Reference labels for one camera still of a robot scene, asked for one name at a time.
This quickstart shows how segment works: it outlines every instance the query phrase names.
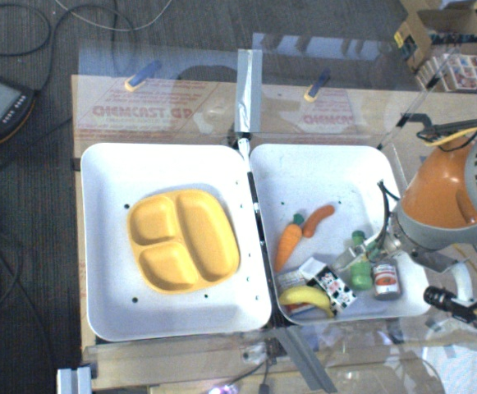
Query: white tray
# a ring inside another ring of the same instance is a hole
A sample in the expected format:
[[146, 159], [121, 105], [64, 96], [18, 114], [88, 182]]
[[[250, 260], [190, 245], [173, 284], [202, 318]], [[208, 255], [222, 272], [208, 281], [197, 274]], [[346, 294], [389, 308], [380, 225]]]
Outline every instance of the white tray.
[[[383, 197], [377, 186], [380, 180], [398, 195], [388, 159], [382, 152], [367, 146], [262, 144], [252, 151], [250, 163], [271, 263], [278, 238], [293, 214], [303, 213], [306, 218], [324, 204], [333, 204], [336, 208], [331, 217], [321, 222], [312, 238], [302, 239], [283, 272], [298, 268], [312, 255], [331, 264], [352, 245], [354, 230], [364, 231], [366, 237], [378, 233], [384, 215]], [[390, 208], [394, 205], [390, 199]], [[376, 300], [372, 291], [359, 291], [357, 300], [335, 320], [425, 313], [429, 309], [423, 299], [428, 286], [425, 270], [407, 254], [399, 255], [397, 262], [403, 291], [398, 300]], [[325, 314], [317, 309], [287, 316], [298, 324], [323, 322], [324, 317]]]
[[[87, 313], [108, 341], [246, 332], [272, 306], [245, 164], [224, 146], [96, 144], [81, 159]], [[146, 285], [126, 231], [127, 206], [181, 188], [207, 190], [222, 204], [241, 254], [237, 272], [201, 291], [164, 295]]]

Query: plastic carrot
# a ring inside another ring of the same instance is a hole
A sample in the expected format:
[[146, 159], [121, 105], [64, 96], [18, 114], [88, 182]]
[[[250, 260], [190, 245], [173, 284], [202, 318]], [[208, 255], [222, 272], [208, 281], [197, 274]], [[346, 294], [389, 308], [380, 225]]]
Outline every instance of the plastic carrot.
[[304, 218], [300, 214], [293, 216], [293, 222], [286, 226], [284, 232], [280, 236], [278, 241], [277, 256], [274, 260], [274, 271], [280, 272], [284, 264], [287, 262], [293, 250], [302, 239], [302, 228], [300, 225], [303, 223]]
[[306, 238], [313, 236], [319, 223], [334, 213], [335, 208], [331, 204], [326, 204], [325, 206], [317, 208], [305, 221], [302, 235]]

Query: can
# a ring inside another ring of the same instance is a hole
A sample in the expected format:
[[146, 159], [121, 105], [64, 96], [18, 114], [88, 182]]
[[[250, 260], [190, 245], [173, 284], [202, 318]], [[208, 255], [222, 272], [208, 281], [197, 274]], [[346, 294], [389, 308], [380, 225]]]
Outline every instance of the can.
[[372, 268], [375, 298], [395, 300], [401, 296], [401, 283], [395, 259], [384, 259]]

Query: yellow divided plate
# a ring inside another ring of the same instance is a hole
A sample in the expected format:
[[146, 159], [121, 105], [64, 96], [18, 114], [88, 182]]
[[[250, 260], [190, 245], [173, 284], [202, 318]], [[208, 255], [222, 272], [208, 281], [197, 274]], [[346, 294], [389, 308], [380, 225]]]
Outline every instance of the yellow divided plate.
[[238, 269], [231, 224], [207, 191], [176, 190], [142, 199], [129, 211], [127, 226], [138, 268], [156, 291], [197, 291]]

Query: toy banana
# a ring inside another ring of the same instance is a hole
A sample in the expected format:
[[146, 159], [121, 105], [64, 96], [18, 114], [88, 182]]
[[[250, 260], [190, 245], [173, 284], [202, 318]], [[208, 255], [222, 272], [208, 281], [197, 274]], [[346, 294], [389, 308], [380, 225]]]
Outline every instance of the toy banana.
[[294, 286], [286, 289], [278, 297], [280, 305], [312, 304], [333, 318], [329, 296], [323, 290], [313, 286]]

